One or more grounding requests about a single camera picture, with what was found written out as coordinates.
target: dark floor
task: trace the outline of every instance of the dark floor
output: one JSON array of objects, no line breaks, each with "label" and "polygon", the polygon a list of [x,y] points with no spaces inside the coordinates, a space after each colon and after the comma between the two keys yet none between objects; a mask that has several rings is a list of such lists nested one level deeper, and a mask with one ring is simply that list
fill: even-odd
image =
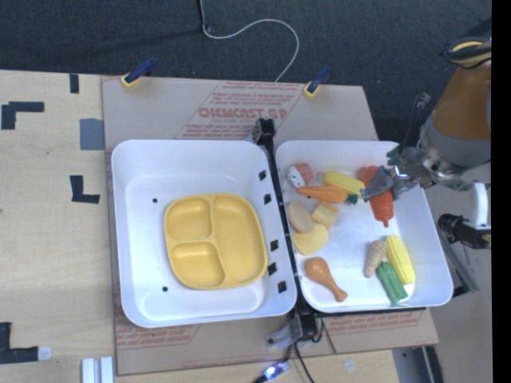
[{"label": "dark floor", "polygon": [[[439,53],[462,37],[489,37],[492,0],[203,0],[210,32],[261,18],[286,22],[299,52],[282,82],[322,67],[330,84],[364,87],[380,139],[404,137],[414,98],[437,100],[454,66]],[[274,81],[295,37],[263,23],[236,38],[201,32],[196,0],[2,0],[0,69],[124,74],[156,57],[154,76]]]}]

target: white cable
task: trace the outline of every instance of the white cable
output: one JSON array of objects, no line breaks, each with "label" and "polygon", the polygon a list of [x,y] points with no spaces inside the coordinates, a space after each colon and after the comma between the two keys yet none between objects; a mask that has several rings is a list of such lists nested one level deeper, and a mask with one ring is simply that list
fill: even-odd
[{"label": "white cable", "polygon": [[241,33],[243,33],[244,31],[248,30],[249,28],[255,26],[256,24],[259,24],[261,22],[276,22],[276,23],[279,23],[285,27],[287,27],[292,33],[293,35],[295,36],[295,40],[296,40],[296,49],[295,49],[295,53],[293,54],[293,57],[291,58],[291,60],[289,61],[289,63],[286,65],[286,68],[284,68],[284,70],[282,71],[282,73],[280,73],[280,75],[275,79],[275,82],[279,82],[280,78],[282,78],[282,76],[289,70],[289,68],[293,65],[293,62],[295,62],[295,59],[296,59],[296,56],[298,55],[298,51],[299,51],[299,47],[300,47],[300,40],[298,38],[298,34],[296,33],[296,31],[293,29],[293,27],[291,27],[289,24],[287,24],[286,22],[283,22],[281,20],[276,20],[274,18],[263,18],[261,20],[257,20],[255,22],[251,22],[249,25],[243,27],[241,30],[238,30],[236,31],[235,33],[232,33],[232,34],[229,34],[229,35],[224,35],[224,36],[215,36],[215,35],[211,35],[207,30],[206,30],[206,21],[205,21],[205,16],[204,16],[204,7],[202,5],[202,0],[199,0],[199,4],[200,4],[200,14],[202,16],[202,21],[203,21],[203,24],[202,24],[202,31],[204,32],[204,35],[206,35],[207,37],[209,38],[212,38],[214,40],[225,40],[227,38],[232,38],[232,37],[235,37]]}]

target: black hole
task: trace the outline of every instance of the black hole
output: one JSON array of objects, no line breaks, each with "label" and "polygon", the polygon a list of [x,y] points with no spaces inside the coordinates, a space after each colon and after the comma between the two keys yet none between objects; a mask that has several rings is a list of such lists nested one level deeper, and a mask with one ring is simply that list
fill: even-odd
[{"label": "black hole", "polygon": [[277,271],[277,264],[272,263],[268,266],[268,275],[272,275]]},{"label": "black hole", "polygon": [[281,292],[284,292],[286,289],[287,289],[286,282],[285,282],[285,281],[281,281],[281,282],[279,282],[279,294],[280,294]]}]

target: gray floor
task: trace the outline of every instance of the gray floor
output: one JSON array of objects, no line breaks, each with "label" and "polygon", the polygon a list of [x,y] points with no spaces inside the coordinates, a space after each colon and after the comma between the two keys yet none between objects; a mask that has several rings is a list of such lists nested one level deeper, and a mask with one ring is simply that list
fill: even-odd
[{"label": "gray floor", "polygon": [[[490,165],[469,175],[469,180],[491,181]],[[472,202],[466,192],[435,186],[426,190],[434,220],[444,213],[468,217]],[[489,211],[488,224],[491,224]],[[454,253],[472,277],[476,290],[453,297],[444,306],[431,308],[440,342],[434,346],[440,374],[431,372],[425,348],[396,349],[394,359],[402,383],[487,383],[493,381],[492,252],[452,244]],[[454,286],[459,286],[456,267]]]}]

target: orange carrot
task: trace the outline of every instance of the orange carrot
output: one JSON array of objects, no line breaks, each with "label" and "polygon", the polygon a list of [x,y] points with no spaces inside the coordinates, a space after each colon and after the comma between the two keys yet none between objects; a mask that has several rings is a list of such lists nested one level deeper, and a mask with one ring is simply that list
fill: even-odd
[{"label": "orange carrot", "polygon": [[[377,166],[368,166],[364,169],[362,174],[362,181],[364,184],[369,186],[370,180],[374,174],[378,171]],[[389,227],[389,220],[394,217],[394,201],[393,201],[392,190],[389,189],[381,195],[376,195],[369,199],[370,208],[373,211],[374,217],[383,222],[385,227]]]},{"label": "orange carrot", "polygon": [[343,203],[348,198],[346,190],[337,186],[306,186],[297,188],[296,191],[301,195],[308,195],[328,203]]}]

